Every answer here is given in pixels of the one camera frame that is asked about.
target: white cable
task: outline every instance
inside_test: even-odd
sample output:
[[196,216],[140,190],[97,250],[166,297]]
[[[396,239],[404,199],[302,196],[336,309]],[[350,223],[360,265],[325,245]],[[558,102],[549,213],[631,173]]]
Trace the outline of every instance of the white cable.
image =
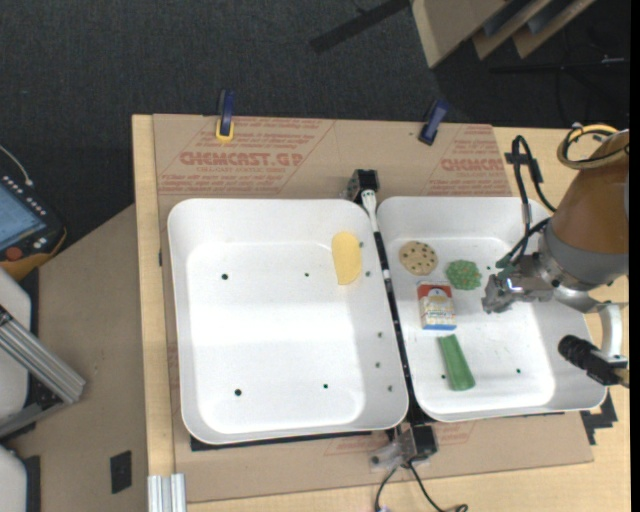
[[22,166],[20,161],[15,156],[13,156],[9,152],[9,150],[7,148],[5,148],[2,144],[0,144],[0,151],[2,151],[5,155],[7,155],[9,158],[11,158],[11,160],[13,160],[13,162],[18,166],[18,168],[20,169],[20,171],[24,175],[24,184],[27,187],[32,187],[33,188],[33,181],[31,181],[31,178],[29,177],[29,174],[27,173],[25,168]]

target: screen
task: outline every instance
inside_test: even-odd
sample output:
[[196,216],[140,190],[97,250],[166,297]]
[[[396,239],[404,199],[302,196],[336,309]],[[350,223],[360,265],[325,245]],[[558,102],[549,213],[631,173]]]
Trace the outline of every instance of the screen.
[[0,186],[0,248],[42,229],[46,224],[11,192]]

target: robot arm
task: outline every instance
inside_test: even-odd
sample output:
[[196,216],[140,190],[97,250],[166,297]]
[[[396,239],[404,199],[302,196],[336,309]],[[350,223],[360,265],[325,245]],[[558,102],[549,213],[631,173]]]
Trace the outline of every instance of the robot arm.
[[[586,160],[570,160],[571,144],[594,133],[606,137],[601,146]],[[558,158],[580,172],[550,219],[531,229],[525,220],[523,240],[499,262],[504,270],[489,277],[483,309],[501,313],[515,302],[557,300],[582,313],[598,312],[602,349],[566,336],[559,351],[598,382],[628,386],[627,360],[619,354],[624,305],[598,302],[589,291],[629,275],[629,131],[578,127],[560,144]],[[537,251],[514,256],[536,232]]]

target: yellow object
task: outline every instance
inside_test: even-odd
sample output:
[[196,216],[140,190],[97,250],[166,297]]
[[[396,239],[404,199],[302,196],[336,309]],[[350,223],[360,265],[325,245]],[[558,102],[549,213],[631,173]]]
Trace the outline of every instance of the yellow object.
[[341,231],[331,241],[333,265],[338,276],[338,284],[349,284],[362,272],[360,242],[351,233]]
[[222,135],[220,133],[220,119],[216,122],[216,139],[222,142],[229,142],[233,140],[233,121],[231,122],[231,126],[229,127],[229,135]]

